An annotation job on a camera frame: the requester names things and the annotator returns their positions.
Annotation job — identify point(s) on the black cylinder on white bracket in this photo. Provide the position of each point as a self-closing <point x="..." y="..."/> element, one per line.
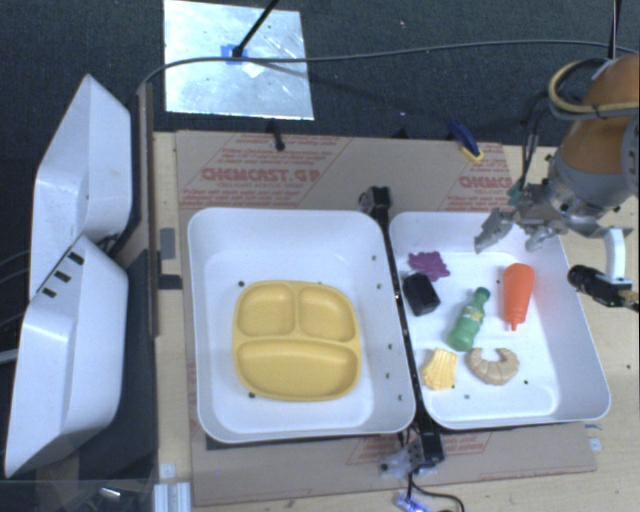
<point x="602" y="280"/>

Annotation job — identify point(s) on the orange carrot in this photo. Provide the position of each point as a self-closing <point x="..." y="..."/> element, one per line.
<point x="517" y="292"/>

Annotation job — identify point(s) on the thin black rod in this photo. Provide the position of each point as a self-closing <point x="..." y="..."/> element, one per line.
<point x="400" y="310"/>

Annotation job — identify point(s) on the yellow divided plate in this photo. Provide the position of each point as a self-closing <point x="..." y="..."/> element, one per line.
<point x="296" y="340"/>

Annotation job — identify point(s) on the black rounded box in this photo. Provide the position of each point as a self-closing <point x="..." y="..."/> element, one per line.
<point x="421" y="294"/>

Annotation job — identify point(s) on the white plastic tray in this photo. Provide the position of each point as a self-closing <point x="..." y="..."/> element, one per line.
<point x="295" y="240"/>
<point x="540" y="400"/>

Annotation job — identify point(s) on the yellow ridged chip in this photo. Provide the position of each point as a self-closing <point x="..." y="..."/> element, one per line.
<point x="439" y="371"/>

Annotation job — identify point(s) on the purple grapes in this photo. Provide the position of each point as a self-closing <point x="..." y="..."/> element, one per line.
<point x="427" y="264"/>

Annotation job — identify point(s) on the green bottle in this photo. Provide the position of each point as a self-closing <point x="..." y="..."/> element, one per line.
<point x="467" y="322"/>

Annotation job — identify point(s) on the brown cardboard board red print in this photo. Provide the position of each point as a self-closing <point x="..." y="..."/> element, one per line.
<point x="325" y="170"/>

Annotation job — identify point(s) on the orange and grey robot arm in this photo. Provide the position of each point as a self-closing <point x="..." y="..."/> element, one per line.
<point x="602" y="145"/>

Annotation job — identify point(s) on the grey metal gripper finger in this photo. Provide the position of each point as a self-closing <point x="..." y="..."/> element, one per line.
<point x="536" y="239"/>
<point x="491" y="231"/>

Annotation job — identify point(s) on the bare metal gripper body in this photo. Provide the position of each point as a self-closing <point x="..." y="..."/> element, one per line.
<point x="550" y="207"/>

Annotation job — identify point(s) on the tan croissant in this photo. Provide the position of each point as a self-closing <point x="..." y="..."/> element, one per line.
<point x="492" y="369"/>

